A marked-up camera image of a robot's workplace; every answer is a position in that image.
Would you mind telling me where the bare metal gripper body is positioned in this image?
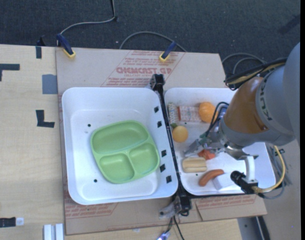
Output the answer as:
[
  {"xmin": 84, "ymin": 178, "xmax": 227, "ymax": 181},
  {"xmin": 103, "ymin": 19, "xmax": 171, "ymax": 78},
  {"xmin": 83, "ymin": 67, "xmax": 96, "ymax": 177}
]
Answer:
[{"xmin": 198, "ymin": 124, "xmax": 244, "ymax": 160}]

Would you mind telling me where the orange red toy food piece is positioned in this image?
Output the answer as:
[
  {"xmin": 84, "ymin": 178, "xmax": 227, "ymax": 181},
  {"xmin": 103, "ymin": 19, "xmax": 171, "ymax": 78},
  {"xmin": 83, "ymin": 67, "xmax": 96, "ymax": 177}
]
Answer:
[{"xmin": 197, "ymin": 148, "xmax": 217, "ymax": 161}]

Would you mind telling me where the tan hot dog bun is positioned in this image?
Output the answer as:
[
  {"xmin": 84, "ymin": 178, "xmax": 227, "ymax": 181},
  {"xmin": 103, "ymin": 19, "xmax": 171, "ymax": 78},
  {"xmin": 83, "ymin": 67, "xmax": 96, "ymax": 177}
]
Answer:
[{"xmin": 181, "ymin": 156, "xmax": 208, "ymax": 174}]

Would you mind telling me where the yellow lemon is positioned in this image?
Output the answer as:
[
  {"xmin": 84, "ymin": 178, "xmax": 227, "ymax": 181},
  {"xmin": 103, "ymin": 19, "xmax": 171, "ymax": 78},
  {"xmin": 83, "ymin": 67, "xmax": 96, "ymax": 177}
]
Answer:
[{"xmin": 171, "ymin": 123, "xmax": 189, "ymax": 144}]

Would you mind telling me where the thin black rod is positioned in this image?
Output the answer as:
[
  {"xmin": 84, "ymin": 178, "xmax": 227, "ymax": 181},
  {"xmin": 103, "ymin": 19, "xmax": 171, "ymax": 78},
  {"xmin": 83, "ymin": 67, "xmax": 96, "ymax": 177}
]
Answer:
[{"xmin": 154, "ymin": 83, "xmax": 186, "ymax": 198}]

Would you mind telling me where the orange mandarin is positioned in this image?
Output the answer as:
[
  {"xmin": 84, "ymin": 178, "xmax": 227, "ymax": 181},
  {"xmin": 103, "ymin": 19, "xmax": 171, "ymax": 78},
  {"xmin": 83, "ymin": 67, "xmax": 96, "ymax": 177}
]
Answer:
[{"xmin": 198, "ymin": 101, "xmax": 217, "ymax": 124}]

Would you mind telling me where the orange brown sausage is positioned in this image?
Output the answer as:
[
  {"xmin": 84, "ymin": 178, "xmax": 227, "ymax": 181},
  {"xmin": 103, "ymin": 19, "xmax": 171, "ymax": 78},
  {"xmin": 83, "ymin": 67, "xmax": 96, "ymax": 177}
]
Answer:
[{"xmin": 198, "ymin": 168, "xmax": 225, "ymax": 187}]

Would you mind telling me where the white packet red print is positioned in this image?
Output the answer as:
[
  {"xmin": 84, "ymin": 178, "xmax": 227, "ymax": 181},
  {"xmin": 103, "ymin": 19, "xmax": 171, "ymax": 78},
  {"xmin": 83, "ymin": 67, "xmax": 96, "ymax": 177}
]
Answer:
[{"xmin": 176, "ymin": 104, "xmax": 202, "ymax": 123}]

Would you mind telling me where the white packet blue print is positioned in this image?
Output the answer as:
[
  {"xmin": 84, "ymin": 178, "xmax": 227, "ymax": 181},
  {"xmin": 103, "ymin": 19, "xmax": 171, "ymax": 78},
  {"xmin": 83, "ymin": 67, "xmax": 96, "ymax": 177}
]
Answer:
[{"xmin": 167, "ymin": 102, "xmax": 179, "ymax": 123}]

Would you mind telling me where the white rectangular block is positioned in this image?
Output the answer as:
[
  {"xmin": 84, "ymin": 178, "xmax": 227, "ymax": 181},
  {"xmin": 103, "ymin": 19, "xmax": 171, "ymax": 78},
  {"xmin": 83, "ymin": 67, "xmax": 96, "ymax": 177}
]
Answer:
[{"xmin": 212, "ymin": 172, "xmax": 237, "ymax": 191}]

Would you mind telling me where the white plastic tray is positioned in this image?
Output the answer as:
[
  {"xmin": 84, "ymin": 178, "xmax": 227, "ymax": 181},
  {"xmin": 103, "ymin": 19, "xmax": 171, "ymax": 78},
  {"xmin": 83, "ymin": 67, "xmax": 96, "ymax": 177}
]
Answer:
[
  {"xmin": 164, "ymin": 87, "xmax": 277, "ymax": 197},
  {"xmin": 61, "ymin": 86, "xmax": 179, "ymax": 206}
]

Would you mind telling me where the green divided plate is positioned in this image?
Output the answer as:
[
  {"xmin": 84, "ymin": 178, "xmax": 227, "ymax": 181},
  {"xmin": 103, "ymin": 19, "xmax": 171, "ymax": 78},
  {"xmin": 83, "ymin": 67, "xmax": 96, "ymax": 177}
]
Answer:
[{"xmin": 89, "ymin": 119, "xmax": 161, "ymax": 185}]

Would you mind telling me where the brown cardboard board red print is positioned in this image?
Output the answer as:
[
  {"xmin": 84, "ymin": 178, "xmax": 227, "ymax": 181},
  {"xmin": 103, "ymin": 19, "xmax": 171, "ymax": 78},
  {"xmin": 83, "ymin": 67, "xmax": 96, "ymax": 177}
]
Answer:
[{"xmin": 55, "ymin": 46, "xmax": 268, "ymax": 236}]

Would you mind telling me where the black cylinder on white bracket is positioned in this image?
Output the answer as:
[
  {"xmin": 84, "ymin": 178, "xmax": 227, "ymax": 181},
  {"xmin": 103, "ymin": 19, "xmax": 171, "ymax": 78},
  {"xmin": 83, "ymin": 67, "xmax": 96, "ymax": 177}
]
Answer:
[{"xmin": 230, "ymin": 154, "xmax": 259, "ymax": 195}]

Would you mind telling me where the black block with wires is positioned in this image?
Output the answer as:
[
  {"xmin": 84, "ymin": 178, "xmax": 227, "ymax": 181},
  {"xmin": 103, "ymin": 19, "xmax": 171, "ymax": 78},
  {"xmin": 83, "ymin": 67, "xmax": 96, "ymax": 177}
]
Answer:
[
  {"xmin": 175, "ymin": 193, "xmax": 193, "ymax": 217},
  {"xmin": 149, "ymin": 73, "xmax": 167, "ymax": 92}
]

